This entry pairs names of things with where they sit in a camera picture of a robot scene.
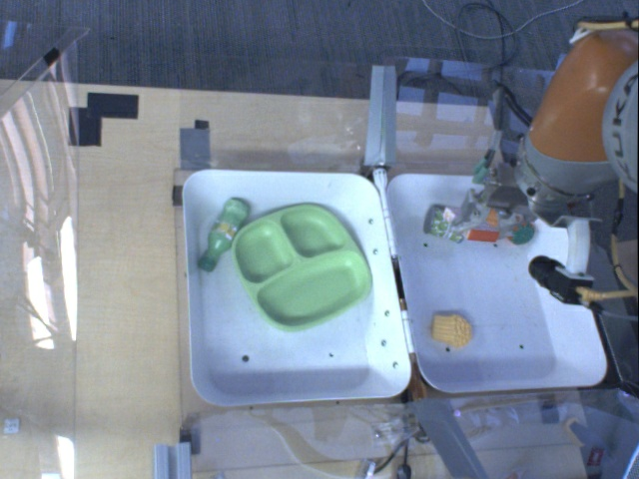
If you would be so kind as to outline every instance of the gray floor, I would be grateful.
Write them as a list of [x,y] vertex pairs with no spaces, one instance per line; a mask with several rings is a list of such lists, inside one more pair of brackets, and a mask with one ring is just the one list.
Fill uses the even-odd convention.
[[[454,16],[470,0],[430,1]],[[516,26],[574,0],[492,1]],[[633,15],[638,5],[588,0],[543,18],[518,35],[510,64],[552,69],[576,19]],[[87,83],[365,97],[370,63],[463,53],[420,0],[0,0],[0,19],[89,28],[79,50]],[[461,23],[498,32],[479,13]],[[463,47],[485,63],[500,52],[499,41],[464,39]]]

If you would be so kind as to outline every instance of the plastic tray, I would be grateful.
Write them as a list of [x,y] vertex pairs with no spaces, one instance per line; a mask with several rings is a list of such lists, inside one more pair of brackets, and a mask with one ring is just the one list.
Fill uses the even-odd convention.
[[[606,372],[592,313],[553,298],[528,274],[537,255],[565,262],[566,230],[535,225],[515,245],[454,243],[423,232],[427,209],[459,206],[470,177],[402,175],[388,188],[408,315],[424,378],[446,392],[589,386]],[[437,313],[459,313],[473,337],[462,348],[430,336]]]
[[370,271],[356,243],[316,205],[285,208],[244,227],[233,257],[256,307],[283,330],[326,322],[370,291]]
[[[331,320],[300,331],[268,324],[230,252],[211,273],[197,267],[211,225],[231,197],[251,206],[253,221],[299,204],[329,210],[368,264],[368,295]],[[200,171],[187,179],[183,201],[191,375],[203,399],[233,406],[386,398],[405,388],[410,361],[373,184],[351,174]]]

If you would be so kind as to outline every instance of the table surface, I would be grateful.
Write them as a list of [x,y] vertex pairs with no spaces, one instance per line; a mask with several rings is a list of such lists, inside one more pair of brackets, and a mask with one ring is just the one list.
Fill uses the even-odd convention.
[[[188,399],[193,392],[184,385],[185,352],[184,345],[181,351],[179,324],[184,314],[178,310],[178,241],[172,189],[180,166],[180,129],[193,128],[196,119],[210,122],[214,159],[220,161],[217,167],[248,169],[269,164],[276,170],[312,170],[317,164],[309,163],[305,153],[319,151],[318,162],[329,169],[348,171],[356,169],[362,155],[368,106],[361,100],[80,86],[81,107],[89,92],[135,94],[140,99],[136,120],[103,119],[101,147],[78,148],[80,308],[75,477],[138,479],[152,476],[155,444],[177,442],[185,422],[185,404],[198,403],[197,399]],[[448,123],[446,133],[455,136],[467,135],[454,130],[467,126],[468,120],[478,127],[474,137],[464,139],[463,147],[448,148],[438,138],[440,129],[421,125],[436,110],[419,105],[412,104],[398,116],[399,132],[404,137],[409,134],[413,144],[421,144],[408,155],[417,162],[419,154],[428,152],[431,159],[435,155],[437,165],[447,166],[445,170],[464,172],[483,154],[483,138],[491,129],[485,109],[483,114],[475,109],[472,116]],[[468,109],[464,107],[463,111],[467,113]],[[347,140],[338,133],[346,133]],[[52,375],[54,371],[43,369],[40,374]],[[4,395],[7,388],[3,382],[0,394]],[[48,406],[60,409],[68,404],[68,400],[50,399]],[[319,427],[323,428],[319,440],[340,435],[340,429],[354,420],[354,412],[344,407],[334,408],[344,410],[334,412],[340,417],[326,417],[321,424],[319,417],[330,412],[312,406],[299,409],[308,410],[304,413],[311,420],[315,418],[315,437],[321,433]],[[213,426],[225,435],[218,449],[229,454],[222,461],[233,462],[233,469],[226,470],[227,478],[256,474],[354,476],[357,460],[334,461],[312,449],[297,448],[296,441],[300,442],[296,435],[285,434],[281,422],[269,418],[286,412],[282,410],[251,413],[248,409],[210,407]],[[262,417],[259,423],[256,417]],[[26,420],[23,426],[26,431]],[[29,435],[36,438],[37,430],[34,424]],[[563,435],[560,426],[552,430]],[[564,436],[557,436],[549,445],[514,446],[506,454],[485,449],[480,458],[504,471],[516,470],[525,459],[536,461],[535,472],[540,476],[584,477],[579,448]],[[27,465],[28,448],[14,444],[5,435],[0,445],[0,470],[11,472],[10,477],[34,477],[33,466]],[[383,456],[390,448],[386,442],[374,449],[375,455]],[[285,458],[264,468],[269,456],[278,452]],[[235,460],[230,454],[236,454]],[[415,477],[447,477],[428,445],[415,447],[413,455],[420,456],[411,459]],[[299,461],[307,464],[295,465]],[[215,463],[207,470],[205,462],[203,472],[196,477],[213,476]],[[557,464],[561,464],[560,473]]]

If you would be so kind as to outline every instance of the green plate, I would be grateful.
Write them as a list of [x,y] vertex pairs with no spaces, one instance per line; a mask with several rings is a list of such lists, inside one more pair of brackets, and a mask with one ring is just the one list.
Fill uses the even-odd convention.
[[362,301],[372,278],[341,222],[316,205],[262,217],[233,241],[242,284],[266,320],[284,330],[327,321]]

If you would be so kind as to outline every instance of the green bottle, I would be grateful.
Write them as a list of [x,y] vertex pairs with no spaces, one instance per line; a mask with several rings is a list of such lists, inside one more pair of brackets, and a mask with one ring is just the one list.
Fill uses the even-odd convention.
[[231,243],[244,220],[249,216],[249,205],[240,199],[228,199],[222,214],[209,233],[209,248],[200,257],[198,266],[204,271],[213,271],[220,256],[231,248]]

